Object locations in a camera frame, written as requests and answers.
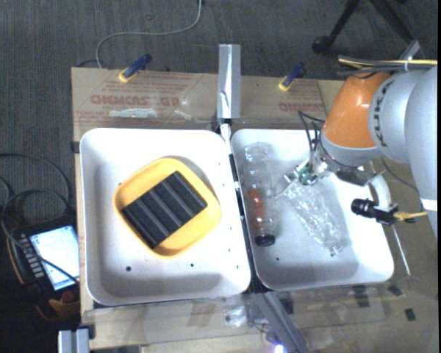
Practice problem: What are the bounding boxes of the black ribbed rectangular block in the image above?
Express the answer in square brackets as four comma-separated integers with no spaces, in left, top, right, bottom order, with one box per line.
[120,171,209,250]

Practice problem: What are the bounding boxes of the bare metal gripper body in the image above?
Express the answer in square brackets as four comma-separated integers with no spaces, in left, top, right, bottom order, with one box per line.
[295,151,334,186]

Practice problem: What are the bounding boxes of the white plastic tray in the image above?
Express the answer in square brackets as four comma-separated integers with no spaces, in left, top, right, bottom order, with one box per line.
[229,128,395,293]
[79,127,252,307]

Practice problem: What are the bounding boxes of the black cylinder on white bracket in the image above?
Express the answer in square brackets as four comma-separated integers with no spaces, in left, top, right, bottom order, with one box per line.
[350,171,400,227]

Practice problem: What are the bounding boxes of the crumpled clear plastic bottle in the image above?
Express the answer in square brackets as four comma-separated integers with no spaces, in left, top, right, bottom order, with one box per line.
[278,179,349,256]

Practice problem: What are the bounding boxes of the clear bottle with black cap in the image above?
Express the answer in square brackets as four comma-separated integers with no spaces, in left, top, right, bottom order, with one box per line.
[242,142,279,248]

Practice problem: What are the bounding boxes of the brown cardboard board red print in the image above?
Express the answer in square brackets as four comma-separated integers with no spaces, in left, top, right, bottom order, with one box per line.
[71,66,438,349]

